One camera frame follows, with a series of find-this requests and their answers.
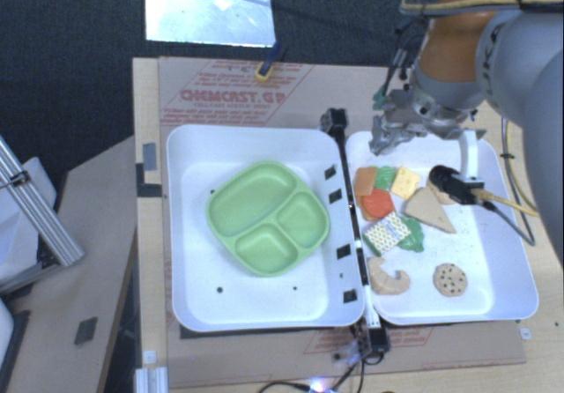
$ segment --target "toy food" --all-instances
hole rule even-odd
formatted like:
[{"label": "toy food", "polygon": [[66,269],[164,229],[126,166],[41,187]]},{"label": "toy food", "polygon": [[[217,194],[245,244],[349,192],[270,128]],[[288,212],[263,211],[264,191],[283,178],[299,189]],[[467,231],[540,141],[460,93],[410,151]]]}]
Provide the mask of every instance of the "toy food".
[{"label": "toy food", "polygon": [[428,178],[427,178],[426,186],[433,191],[433,194],[436,196],[437,200],[439,201],[439,204],[452,205],[456,203],[454,200],[450,198],[448,193],[439,190],[436,186],[433,185],[433,182],[431,182]]},{"label": "toy food", "polygon": [[362,208],[376,219],[382,219],[394,211],[394,203],[388,191],[374,188],[369,196],[362,196],[360,201]]},{"label": "toy food", "polygon": [[360,167],[354,176],[354,195],[357,197],[369,196],[375,182],[375,167]]},{"label": "toy food", "polygon": [[409,200],[415,192],[421,177],[410,171],[407,167],[401,166],[397,170],[396,178],[391,184],[390,191],[404,200]]},{"label": "toy food", "polygon": [[383,258],[377,256],[371,256],[367,260],[372,289],[378,294],[401,294],[407,291],[410,284],[409,276],[405,271],[398,271],[395,277],[388,275],[380,267],[384,261]]},{"label": "toy food", "polygon": [[402,222],[410,229],[411,233],[403,238],[397,246],[403,250],[412,250],[413,252],[423,252],[423,240],[425,235],[421,224],[415,218],[401,217]]},{"label": "toy food", "polygon": [[383,254],[396,246],[403,238],[409,235],[411,230],[393,211],[385,218],[371,226],[363,235],[362,239],[376,254]]},{"label": "toy food", "polygon": [[466,274],[453,263],[443,263],[436,267],[433,283],[440,294],[447,297],[460,296],[466,291]]},{"label": "toy food", "polygon": [[449,217],[429,188],[421,188],[415,191],[412,199],[405,206],[404,213],[448,234],[456,233]]},{"label": "toy food", "polygon": [[396,177],[396,169],[390,166],[379,166],[376,168],[374,187],[378,189],[390,189],[391,183]]}]

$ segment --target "cable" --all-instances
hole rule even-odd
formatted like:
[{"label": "cable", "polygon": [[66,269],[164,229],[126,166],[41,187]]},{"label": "cable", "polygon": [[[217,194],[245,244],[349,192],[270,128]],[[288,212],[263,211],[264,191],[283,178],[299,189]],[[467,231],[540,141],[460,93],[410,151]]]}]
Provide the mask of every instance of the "cable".
[{"label": "cable", "polygon": [[378,359],[377,359],[375,362],[369,362],[369,361],[367,361],[369,355],[368,355],[367,357],[365,357],[365,358],[364,358],[364,363],[365,363],[365,365],[368,365],[369,367],[375,367],[376,365],[382,363],[382,360],[384,360],[384,352],[378,352],[378,353],[379,353],[379,357],[378,357]]},{"label": "cable", "polygon": [[[508,181],[509,181],[509,187],[511,188],[511,192],[513,193],[513,197],[515,198],[515,201],[520,204],[521,200],[519,198],[519,193],[517,190],[517,186],[515,184],[515,180],[516,177],[513,174],[513,171],[511,169],[511,164],[509,162],[509,156],[507,156],[509,154],[509,146],[508,146],[508,120],[505,117],[501,118],[501,146],[503,149],[503,163],[505,166],[505,170],[508,174]],[[536,210],[536,208],[534,206],[532,206],[532,204],[530,204],[529,202],[527,202],[527,205],[531,206],[531,208],[533,208],[533,210]],[[525,239],[531,246],[534,246],[536,244],[535,242],[535,235],[533,234],[532,230],[531,230],[531,226],[529,225],[529,220],[527,219],[527,216],[524,213],[521,213],[521,219],[523,220],[523,223],[525,225],[525,228],[527,229],[527,233],[530,236],[530,239]]]},{"label": "cable", "polygon": [[402,44],[402,50],[405,52],[405,57],[401,62],[401,65],[397,66],[401,69],[399,79],[402,81],[407,79],[407,69],[412,66],[417,59],[417,54],[419,53],[419,48],[421,47],[424,37],[424,34],[412,34],[407,41]]},{"label": "cable", "polygon": [[478,200],[486,200],[488,202],[499,202],[500,204],[505,204],[507,206],[510,206],[514,210],[521,211],[523,213],[527,213],[529,216],[538,218],[538,213],[536,211],[529,210],[528,208],[516,202],[511,202],[510,200],[505,199],[503,197],[496,196],[494,193],[491,193],[490,191],[486,191],[485,189],[475,188],[475,189],[470,189],[470,192]]},{"label": "cable", "polygon": [[332,390],[334,390],[334,391],[337,391],[337,389],[341,386],[341,384],[349,378],[349,376],[351,375],[351,373],[354,371],[354,369],[357,367],[357,365],[358,365],[359,363],[362,363],[362,361],[357,361],[354,365],[352,365],[352,366],[346,371],[346,373],[344,373],[344,374],[340,377],[340,379],[339,379],[337,382],[335,382],[335,384],[334,384],[330,389],[332,389]]},{"label": "cable", "polygon": [[[503,141],[505,142],[505,145],[503,146],[503,153],[504,154],[509,154],[511,153],[509,151],[509,120],[508,119],[502,119],[502,125],[503,125]],[[515,184],[515,187],[517,189],[517,191],[519,192],[518,196],[522,198],[522,200],[524,200],[524,202],[529,205],[529,207],[534,210],[537,211],[537,207],[535,206],[535,204],[532,202],[532,200],[530,200],[527,195],[524,193],[523,189],[521,188],[521,185],[519,184],[519,181],[517,180],[517,177],[515,175],[515,171],[513,170],[513,163],[511,161],[511,157],[510,156],[504,156],[504,159],[507,160],[507,164],[508,164],[508,175],[511,175],[511,177],[513,178],[513,183]]]},{"label": "cable", "polygon": [[529,237],[526,234],[524,234],[523,231],[510,218],[508,218],[503,212],[501,212],[494,204],[485,201],[482,202],[482,206],[486,208],[486,210],[488,211],[493,211],[505,222],[507,222],[511,226],[511,228],[513,228],[513,230],[515,230],[519,234],[519,236],[521,236],[521,238],[527,241],[531,246],[535,245],[534,241],[531,241]]},{"label": "cable", "polygon": [[532,9],[538,6],[548,6],[562,12],[564,0],[459,0],[449,3],[410,3],[403,0],[399,6],[400,12],[411,16],[441,17],[462,12],[501,11]]},{"label": "cable", "polygon": [[[406,50],[408,48],[409,44],[417,38],[423,39],[423,37],[424,37],[423,33],[422,34],[416,33],[416,34],[412,34],[407,39],[407,41],[402,42],[402,38],[404,37],[405,34],[407,34],[409,29],[414,24],[423,25],[423,24],[425,24],[425,20],[424,19],[408,18],[408,19],[405,19],[404,21],[402,21],[396,27],[395,34],[397,35],[397,38],[396,38],[396,42],[394,44],[392,57],[390,59],[390,66],[388,67],[388,71],[387,71],[387,74],[386,74],[386,79],[384,81],[384,84],[380,87],[380,89],[375,93],[375,95],[373,97],[373,100],[375,101],[375,103],[378,99],[378,95],[380,95],[380,97],[383,98],[388,93],[388,89],[390,87],[390,82],[394,78],[394,74],[396,73],[397,68],[402,67],[403,64],[409,62],[411,50]],[[417,55],[417,52],[419,51],[419,48],[416,48],[413,51],[414,51],[414,55],[411,56],[411,57],[413,57],[413,59],[414,59],[415,56]]]},{"label": "cable", "polygon": [[269,389],[270,387],[273,387],[274,385],[286,385],[287,387],[292,387],[294,389],[298,389],[299,391],[310,391],[311,390],[309,385],[306,385],[305,383],[274,381],[274,382],[269,382],[266,385],[264,385],[260,390],[257,391],[257,393],[264,393],[267,389]]},{"label": "cable", "polygon": [[360,393],[362,391],[362,386],[364,385],[364,366],[366,365],[365,361],[363,360],[360,365],[360,382],[359,387],[356,389],[356,393]]}]

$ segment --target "yellow cable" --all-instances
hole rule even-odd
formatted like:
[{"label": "yellow cable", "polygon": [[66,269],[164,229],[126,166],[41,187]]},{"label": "yellow cable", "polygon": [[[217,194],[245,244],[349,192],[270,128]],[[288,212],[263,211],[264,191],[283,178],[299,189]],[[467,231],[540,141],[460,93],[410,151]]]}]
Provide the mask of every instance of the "yellow cable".
[{"label": "yellow cable", "polygon": [[479,6],[507,6],[519,4],[562,4],[564,0],[459,0],[450,3],[411,4],[402,0],[403,11],[454,11]]},{"label": "yellow cable", "polygon": [[[511,151],[509,150],[509,120],[505,121],[505,146],[507,147],[508,153],[511,153]],[[519,181],[517,180],[517,176],[515,175],[515,171],[513,170],[513,163],[511,161],[511,158],[508,158],[508,168],[509,168],[509,175],[511,175],[511,177],[513,178],[513,183],[515,184],[519,196],[527,205],[529,205],[529,207],[532,210],[537,211],[537,207],[524,193],[523,189],[521,188],[521,185],[519,184]]]},{"label": "yellow cable", "polygon": [[471,193],[475,196],[478,200],[489,200],[493,202],[499,202],[500,204],[509,205],[511,208],[515,208],[518,211],[523,213],[527,213],[530,216],[534,216],[535,218],[538,217],[538,213],[533,210],[529,210],[520,204],[516,204],[515,202],[511,202],[508,199],[504,199],[503,197],[496,196],[495,194],[486,191],[485,189],[471,189]]}]

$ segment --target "wooden table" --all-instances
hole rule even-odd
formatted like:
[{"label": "wooden table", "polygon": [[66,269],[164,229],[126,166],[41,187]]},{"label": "wooden table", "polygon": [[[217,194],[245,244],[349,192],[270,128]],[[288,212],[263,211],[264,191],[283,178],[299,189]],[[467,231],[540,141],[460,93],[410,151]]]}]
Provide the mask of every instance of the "wooden table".
[{"label": "wooden table", "polygon": [[[383,75],[383,69],[376,69]],[[155,93],[159,90],[159,68],[157,60],[137,59],[134,62],[134,94],[135,120],[137,137],[136,163],[142,165],[144,144],[153,141],[159,145],[160,120],[155,109],[159,109],[159,97]],[[349,117],[356,115],[371,115],[370,95],[365,102],[355,100],[354,94],[344,93],[341,101],[343,107],[349,110]],[[316,110],[304,110],[303,113],[317,113]],[[486,128],[486,140],[493,148],[501,153],[501,124],[500,117],[491,108],[480,107],[475,126]],[[369,130],[366,119],[353,122],[349,130]],[[511,127],[511,151],[516,156],[517,177],[526,183],[523,151],[520,146],[520,130]],[[144,183],[147,185],[161,184],[160,160],[150,170],[145,171]],[[153,360],[145,360],[144,367],[165,367],[167,365],[167,332],[165,313],[165,275],[162,237],[162,203],[158,197],[146,197],[138,203],[138,243],[141,294],[141,333],[144,350],[154,351]],[[538,219],[531,220],[531,226],[538,240],[536,247],[525,245],[533,277],[538,288],[540,305],[538,312],[530,319],[519,324],[521,328],[530,332],[531,339],[523,341],[527,362],[519,365],[495,367],[471,367],[464,369],[448,369],[434,371],[418,371],[399,374],[369,375],[365,379],[363,391],[394,391],[394,392],[452,392],[452,391],[560,391],[564,385],[564,307],[562,268],[553,248],[547,240],[544,228]],[[356,385],[358,377],[349,381]],[[256,391],[262,384],[246,383],[227,386],[197,387],[191,389],[174,389],[181,392],[250,392]],[[352,385],[345,385],[342,391],[354,391]],[[274,387],[269,391],[287,391],[283,387]]]},{"label": "wooden table", "polygon": [[[26,391],[104,391],[135,259],[133,138],[69,172],[59,217],[86,256],[10,302],[29,322],[8,384]],[[93,337],[75,344],[79,325]]]}]

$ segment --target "white tray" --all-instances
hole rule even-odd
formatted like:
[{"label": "white tray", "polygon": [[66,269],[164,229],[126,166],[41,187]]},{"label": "white tray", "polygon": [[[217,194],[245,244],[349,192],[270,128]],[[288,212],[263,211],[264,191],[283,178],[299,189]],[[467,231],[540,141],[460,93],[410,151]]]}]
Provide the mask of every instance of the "white tray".
[{"label": "white tray", "polygon": [[[330,215],[330,234],[277,277],[245,269],[213,235],[205,204],[243,168],[270,159],[291,168]],[[318,130],[186,125],[167,140],[173,309],[196,331],[346,326],[364,310],[353,228],[335,142]],[[335,174],[325,179],[325,171]],[[330,203],[329,194],[342,199]],[[350,246],[349,256],[337,249]],[[356,300],[348,292],[355,291]]]},{"label": "white tray", "polygon": [[[415,138],[400,145],[392,154],[376,157],[368,149],[370,132],[352,135],[346,144],[351,178],[359,167],[404,166],[421,176],[425,186],[430,169],[444,165],[460,170],[460,148],[457,141],[438,137]],[[507,198],[503,177],[492,147],[478,141],[479,177],[486,189]],[[404,201],[392,194],[394,205],[402,212]],[[506,205],[497,205],[514,219]],[[390,275],[404,270],[411,279],[407,292],[396,295],[373,293],[378,314],[397,325],[459,323],[524,319],[535,313],[538,294],[521,239],[499,216],[479,206],[452,204],[443,207],[456,234],[446,234],[431,226],[423,226],[425,250],[421,253],[393,248],[383,255],[382,268]],[[363,232],[374,223],[366,222],[360,213]],[[365,248],[365,254],[371,254]],[[442,296],[433,284],[435,266],[454,263],[467,275],[466,292],[455,298]]]}]

